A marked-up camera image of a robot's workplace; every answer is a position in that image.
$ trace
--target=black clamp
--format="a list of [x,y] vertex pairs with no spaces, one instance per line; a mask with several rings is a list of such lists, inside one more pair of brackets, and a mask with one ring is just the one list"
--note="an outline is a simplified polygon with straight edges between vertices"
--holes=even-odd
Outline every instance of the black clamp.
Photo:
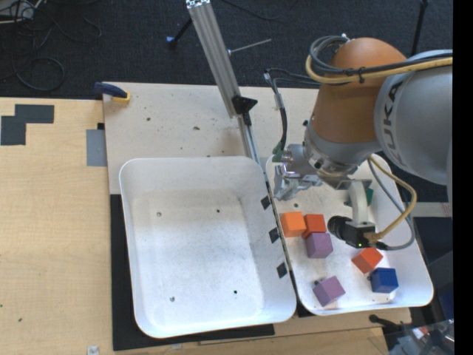
[[242,115],[243,121],[245,122],[245,124],[250,126],[251,125],[250,110],[258,103],[258,100],[255,100],[253,98],[244,98],[243,96],[235,95],[231,99],[231,102],[234,105],[235,112],[238,115]]

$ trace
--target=cube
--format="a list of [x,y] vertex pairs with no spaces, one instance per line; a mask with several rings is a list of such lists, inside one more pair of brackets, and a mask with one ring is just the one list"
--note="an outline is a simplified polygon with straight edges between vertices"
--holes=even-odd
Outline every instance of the cube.
[[371,289],[375,293],[391,293],[398,286],[396,270],[378,267],[370,275]]
[[305,248],[309,258],[328,257],[333,251],[332,238],[329,233],[310,233],[305,239]]
[[352,262],[363,274],[366,274],[375,269],[381,259],[383,255],[376,248],[366,247],[352,259]]
[[302,233],[302,238],[307,238],[310,233],[325,233],[327,225],[323,214],[306,214],[304,221],[307,229]]
[[285,237],[298,237],[306,229],[302,212],[283,213],[279,219]]
[[322,306],[330,304],[346,293],[337,276],[329,277],[317,283],[312,290]]

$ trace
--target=light wood surface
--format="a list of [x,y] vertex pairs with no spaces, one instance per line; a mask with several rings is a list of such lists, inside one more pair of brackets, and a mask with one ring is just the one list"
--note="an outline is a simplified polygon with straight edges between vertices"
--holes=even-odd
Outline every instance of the light wood surface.
[[[87,166],[86,130],[102,101],[0,98],[53,104],[54,124],[28,124],[26,146],[0,146],[0,354],[100,355],[112,350],[109,181]],[[410,322],[408,308],[378,316]],[[369,312],[294,318],[264,339],[187,343],[179,354],[379,354]],[[162,346],[122,354],[172,353]]]

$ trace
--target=blue block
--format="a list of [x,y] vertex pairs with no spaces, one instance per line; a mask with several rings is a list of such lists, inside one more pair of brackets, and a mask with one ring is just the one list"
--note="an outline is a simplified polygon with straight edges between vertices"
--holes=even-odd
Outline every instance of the blue block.
[[396,270],[379,267],[370,275],[371,289],[375,293],[391,293],[398,286]]

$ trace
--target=red block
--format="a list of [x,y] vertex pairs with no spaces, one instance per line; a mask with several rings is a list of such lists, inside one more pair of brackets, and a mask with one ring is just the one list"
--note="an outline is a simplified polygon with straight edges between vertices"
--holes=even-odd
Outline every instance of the red block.
[[298,237],[307,228],[302,212],[283,213],[279,219],[285,237]]
[[381,262],[381,259],[383,259],[383,255],[376,248],[366,247],[352,259],[352,262],[361,272],[366,274],[372,271]]
[[304,221],[307,229],[302,233],[302,238],[306,239],[311,233],[325,233],[327,225],[323,214],[306,214]]

